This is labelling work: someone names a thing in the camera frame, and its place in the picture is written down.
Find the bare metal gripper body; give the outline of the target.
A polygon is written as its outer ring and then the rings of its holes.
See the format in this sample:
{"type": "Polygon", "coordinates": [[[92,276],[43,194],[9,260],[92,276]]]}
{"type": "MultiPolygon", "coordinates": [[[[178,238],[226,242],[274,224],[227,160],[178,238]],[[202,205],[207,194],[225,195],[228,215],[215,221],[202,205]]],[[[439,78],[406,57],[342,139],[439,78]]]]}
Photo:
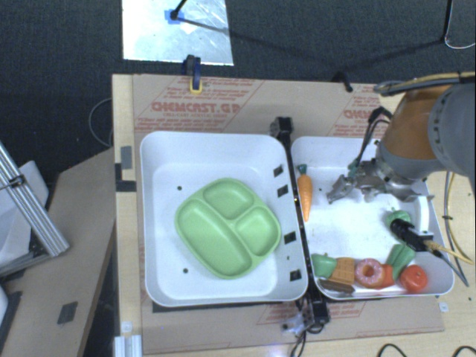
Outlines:
{"type": "Polygon", "coordinates": [[[353,186],[362,192],[362,188],[368,185],[384,184],[386,194],[390,194],[401,202],[413,202],[419,198],[425,198],[429,202],[434,195],[418,193],[413,189],[417,182],[405,178],[396,173],[381,159],[370,161],[357,161],[356,159],[348,166],[348,176],[353,178],[353,186]]]}

